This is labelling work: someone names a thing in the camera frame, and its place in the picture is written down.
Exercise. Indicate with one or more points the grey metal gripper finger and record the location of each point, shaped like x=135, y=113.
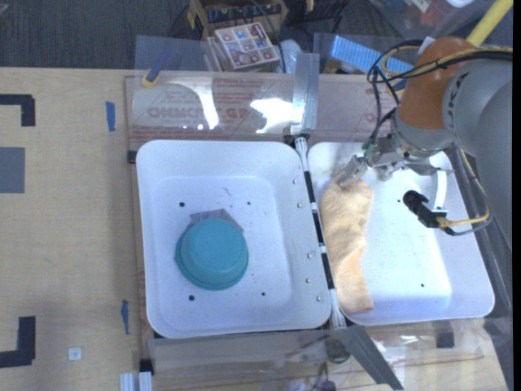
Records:
x=385, y=172
x=353, y=170

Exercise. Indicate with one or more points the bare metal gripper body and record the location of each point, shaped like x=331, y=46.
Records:
x=388, y=155

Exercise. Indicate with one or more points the orange cloth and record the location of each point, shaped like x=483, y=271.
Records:
x=346, y=234

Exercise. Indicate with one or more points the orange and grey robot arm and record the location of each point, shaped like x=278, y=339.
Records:
x=468, y=104

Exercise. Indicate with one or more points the brown cardboard board red print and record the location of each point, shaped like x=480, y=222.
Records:
x=346, y=108

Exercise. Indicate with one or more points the white plastic tray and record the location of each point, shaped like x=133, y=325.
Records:
x=407, y=251
x=260, y=234

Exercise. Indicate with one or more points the picture cube puzzle box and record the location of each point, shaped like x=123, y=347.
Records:
x=246, y=47

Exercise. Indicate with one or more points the teal bowl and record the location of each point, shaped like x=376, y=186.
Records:
x=211, y=255

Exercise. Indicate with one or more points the brown cardboard box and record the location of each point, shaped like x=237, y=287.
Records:
x=240, y=2

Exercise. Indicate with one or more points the black cylinder on white bracket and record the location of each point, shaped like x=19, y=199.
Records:
x=419, y=207

